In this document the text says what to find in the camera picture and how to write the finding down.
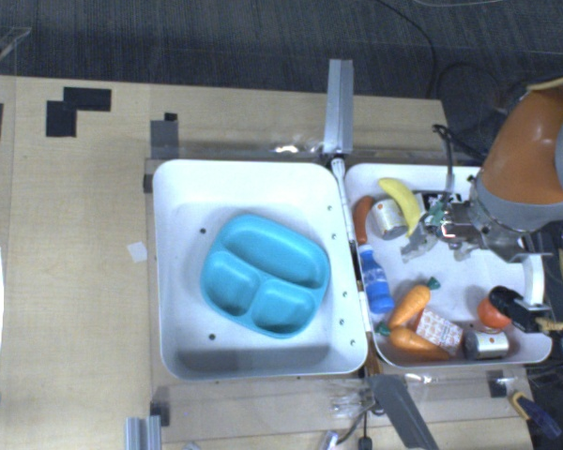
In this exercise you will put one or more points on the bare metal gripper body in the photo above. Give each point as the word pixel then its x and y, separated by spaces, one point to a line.
pixel 462 225

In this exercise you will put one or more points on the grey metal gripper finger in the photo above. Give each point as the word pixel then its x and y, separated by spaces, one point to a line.
pixel 467 252
pixel 417 246

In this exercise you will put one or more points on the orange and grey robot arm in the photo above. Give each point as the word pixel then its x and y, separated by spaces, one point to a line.
pixel 521 157

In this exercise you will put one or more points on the white plastic tray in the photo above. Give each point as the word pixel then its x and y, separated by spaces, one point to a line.
pixel 187 335
pixel 469 279

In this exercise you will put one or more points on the white labelled can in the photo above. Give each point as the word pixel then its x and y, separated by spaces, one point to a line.
pixel 387 218

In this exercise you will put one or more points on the yellow banana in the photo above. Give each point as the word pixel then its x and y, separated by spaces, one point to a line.
pixel 406 199

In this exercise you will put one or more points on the blue plastic bottle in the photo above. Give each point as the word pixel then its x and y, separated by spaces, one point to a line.
pixel 377 284

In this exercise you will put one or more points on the orange carrot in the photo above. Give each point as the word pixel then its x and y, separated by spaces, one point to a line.
pixel 413 342
pixel 410 305

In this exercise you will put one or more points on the red sausage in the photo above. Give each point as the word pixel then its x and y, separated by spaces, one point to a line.
pixel 360 223

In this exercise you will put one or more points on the orange round fruit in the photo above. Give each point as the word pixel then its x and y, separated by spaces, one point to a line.
pixel 490 317

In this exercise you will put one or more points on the orange and white carton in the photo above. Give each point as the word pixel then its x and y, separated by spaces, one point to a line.
pixel 441 333

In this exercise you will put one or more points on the silver can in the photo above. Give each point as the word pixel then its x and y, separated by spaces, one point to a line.
pixel 488 345

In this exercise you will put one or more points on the blue divided plate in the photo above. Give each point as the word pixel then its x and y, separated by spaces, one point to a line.
pixel 263 274

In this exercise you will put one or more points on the black cylinder on white bracket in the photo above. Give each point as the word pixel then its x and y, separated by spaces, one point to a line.
pixel 516 307

